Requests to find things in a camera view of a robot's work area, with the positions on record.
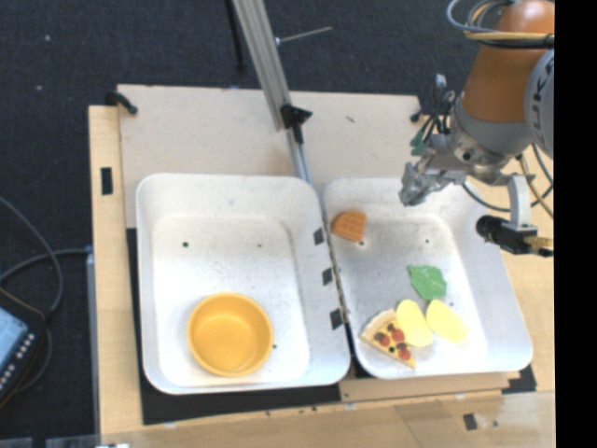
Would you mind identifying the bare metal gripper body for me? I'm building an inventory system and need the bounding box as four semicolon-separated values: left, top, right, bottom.
416;132;508;185

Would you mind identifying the white plastic tray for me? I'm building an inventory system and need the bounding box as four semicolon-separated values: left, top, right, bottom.
320;175;535;381
134;172;353;396

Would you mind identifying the brown toy bread slice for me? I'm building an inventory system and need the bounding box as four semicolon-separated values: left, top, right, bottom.
329;209;368;244

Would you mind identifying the green toy lettuce leaf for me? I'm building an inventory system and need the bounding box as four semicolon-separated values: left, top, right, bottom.
407;263;449;302

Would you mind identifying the thin black and white rod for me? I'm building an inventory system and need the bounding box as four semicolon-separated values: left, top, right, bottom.
320;203;351;331

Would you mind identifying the yellow toy potato slice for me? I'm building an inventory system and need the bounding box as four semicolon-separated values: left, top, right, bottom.
395;298;436;349
424;298;469;344

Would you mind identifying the toy pizza slice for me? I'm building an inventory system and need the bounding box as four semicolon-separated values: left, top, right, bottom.
359;308;418;371

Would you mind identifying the pale wood board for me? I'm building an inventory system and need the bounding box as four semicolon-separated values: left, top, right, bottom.
116;83;521;403

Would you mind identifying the yellow bowl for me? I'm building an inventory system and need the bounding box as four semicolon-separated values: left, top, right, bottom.
186;291;275;378

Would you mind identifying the black cylinder on white bracket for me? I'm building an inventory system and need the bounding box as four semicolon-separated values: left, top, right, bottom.
475;174;554;257

